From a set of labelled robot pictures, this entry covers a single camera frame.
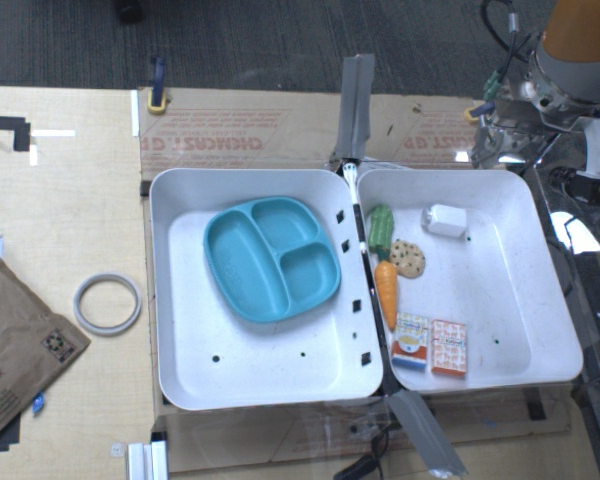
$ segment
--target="qr code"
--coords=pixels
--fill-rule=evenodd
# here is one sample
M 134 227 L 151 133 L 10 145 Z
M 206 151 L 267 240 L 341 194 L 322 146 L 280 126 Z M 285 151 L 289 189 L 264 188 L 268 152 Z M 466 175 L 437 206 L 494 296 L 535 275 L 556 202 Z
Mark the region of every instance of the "qr code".
M 58 329 L 49 333 L 41 343 L 61 363 L 64 363 L 76 351 L 73 343 L 68 341 Z

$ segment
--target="small food box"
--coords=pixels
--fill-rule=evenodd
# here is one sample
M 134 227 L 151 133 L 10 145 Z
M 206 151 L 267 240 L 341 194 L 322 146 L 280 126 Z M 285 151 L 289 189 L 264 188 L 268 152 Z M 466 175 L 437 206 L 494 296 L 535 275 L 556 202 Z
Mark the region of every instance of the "small food box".
M 399 336 L 386 325 L 376 327 L 354 205 L 341 176 L 320 169 L 182 168 L 153 181 L 156 362 L 160 391 L 173 408 L 156 430 L 185 433 L 182 456 L 195 462 L 173 463 L 174 470 L 275 460 L 298 415 L 315 415 L 324 404 L 329 410 L 366 407 L 377 401 L 385 374 L 409 390 L 437 394 L 568 381 L 580 373 L 581 348 L 522 179 L 500 170 L 375 169 L 361 174 L 356 188 L 365 232 L 373 208 L 386 204 L 393 212 L 393 238 L 417 244 L 426 255 L 422 275 L 400 278 L 398 285 L 398 309 L 433 322 L 429 342 L 419 342 L 427 355 L 414 358 L 424 360 L 424 369 L 399 362 L 388 364 L 390 372 L 383 367 L 379 332 L 388 347 Z M 288 318 L 252 321 L 234 311 L 216 282 L 204 233 L 232 207 L 277 197 L 301 202 L 319 223 L 339 267 L 337 288 Z M 461 237 L 422 226 L 423 210 L 435 204 L 466 211 Z M 235 231 L 259 218 L 245 215 L 225 223 Z M 246 256 L 266 249 L 253 245 L 254 237 L 261 239 L 254 229 L 232 235 Z M 284 234 L 276 240 L 276 250 L 284 253 Z M 264 268 L 254 257 L 232 265 L 229 277 Z M 371 262 L 375 266 L 374 255 Z M 293 285 L 302 288 L 306 271 L 287 268 L 300 273 Z M 286 286 L 276 279 L 274 284 Z M 466 363 L 454 366 L 462 376 L 436 373 L 442 367 L 436 321 L 463 324 Z M 460 348 L 456 352 L 464 357 Z M 212 444 L 218 441 L 209 432 L 227 425 L 236 436 L 252 435 L 264 425 L 258 441 L 262 453 L 250 450 L 249 458 L 240 458 L 236 450 L 244 441 L 236 440 L 232 459 L 218 455 Z M 220 449 L 230 446 L 222 442 Z M 199 453 L 192 451 L 196 447 Z

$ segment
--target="toy cucumber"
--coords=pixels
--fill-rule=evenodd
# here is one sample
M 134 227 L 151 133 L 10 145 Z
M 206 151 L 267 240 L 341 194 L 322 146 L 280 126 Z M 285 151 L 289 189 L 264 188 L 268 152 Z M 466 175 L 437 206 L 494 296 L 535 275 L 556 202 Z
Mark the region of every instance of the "toy cucumber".
M 386 204 L 376 206 L 371 211 L 371 228 L 367 238 L 369 250 L 378 255 L 380 261 L 386 260 L 391 252 L 391 233 L 393 232 L 393 213 Z

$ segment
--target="brown paper bag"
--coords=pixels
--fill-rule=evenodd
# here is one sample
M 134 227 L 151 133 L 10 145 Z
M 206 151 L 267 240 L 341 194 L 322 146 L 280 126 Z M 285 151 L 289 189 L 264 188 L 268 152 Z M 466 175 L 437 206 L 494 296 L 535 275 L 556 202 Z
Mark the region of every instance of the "brown paper bag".
M 0 259 L 0 430 L 89 343 Z

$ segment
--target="white plastic tray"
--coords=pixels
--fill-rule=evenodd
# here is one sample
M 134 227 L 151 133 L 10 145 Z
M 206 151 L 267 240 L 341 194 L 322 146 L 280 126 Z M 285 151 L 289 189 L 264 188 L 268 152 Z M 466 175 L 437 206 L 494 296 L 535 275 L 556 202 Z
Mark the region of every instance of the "white plastic tray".
M 367 216 L 388 204 L 393 239 L 417 244 L 426 257 L 422 276 L 399 277 L 399 309 L 466 325 L 466 377 L 432 374 L 430 365 L 425 372 L 393 367 L 405 387 L 462 391 L 563 382 L 580 373 L 582 351 L 521 178 L 498 170 L 373 170 L 360 176 L 358 193 Z M 467 236 L 423 229 L 422 210 L 436 203 L 467 210 Z
M 302 201 L 320 221 L 340 262 L 340 286 L 306 313 L 253 323 L 236 315 L 216 286 L 204 229 L 231 206 L 280 195 Z M 150 201 L 158 369 L 169 401 L 205 410 L 353 400 L 377 390 L 382 362 L 341 178 L 324 170 L 173 169 L 153 181 Z

